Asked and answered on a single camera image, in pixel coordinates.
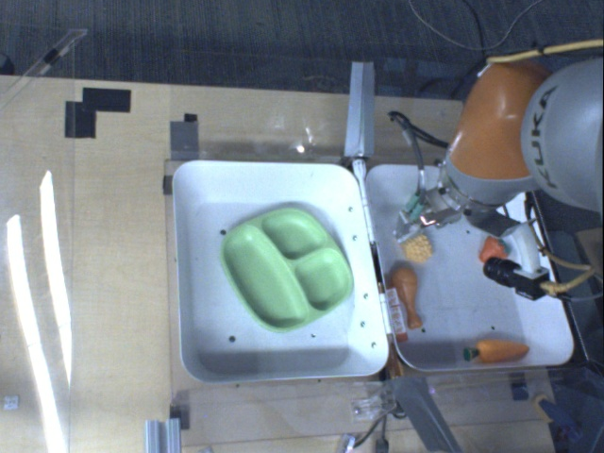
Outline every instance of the brown chicken leg toy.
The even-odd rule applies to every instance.
[[[415,297],[417,296],[417,275],[411,268],[396,269],[392,276],[392,283],[396,288],[398,298],[407,311],[407,327],[419,328],[423,325],[422,319],[415,310]]]

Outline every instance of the table surface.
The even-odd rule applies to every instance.
[[[5,86],[11,78],[3,77]],[[129,112],[96,112],[95,138],[65,137],[66,102],[84,88],[131,91]],[[342,154],[346,95],[43,78],[0,115],[0,394],[19,396],[0,412],[0,451],[45,451],[41,407],[11,285],[5,223],[19,215],[40,343],[68,450],[143,451],[143,424],[188,405],[183,451],[335,450],[339,435],[362,432],[350,401],[372,381],[289,381],[204,385],[178,369],[174,280],[169,273],[162,182],[170,123],[198,119],[203,159],[334,161]],[[379,97],[376,157],[412,163],[386,112],[450,139],[461,103]],[[300,154],[299,144],[306,146]],[[427,162],[441,158],[425,147]],[[67,381],[45,266],[40,186],[52,173],[59,247],[73,332]],[[546,373],[528,373],[531,394]],[[467,451],[553,451],[547,425],[529,401],[513,401],[506,377],[431,378],[437,403]],[[391,451],[423,451],[409,420],[389,423]],[[368,444],[360,451],[371,451]]]

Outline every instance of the green divided plate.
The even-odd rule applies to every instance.
[[[252,316],[277,332],[305,326],[352,292],[340,247],[312,215],[295,208],[264,213],[230,230],[221,262]]]

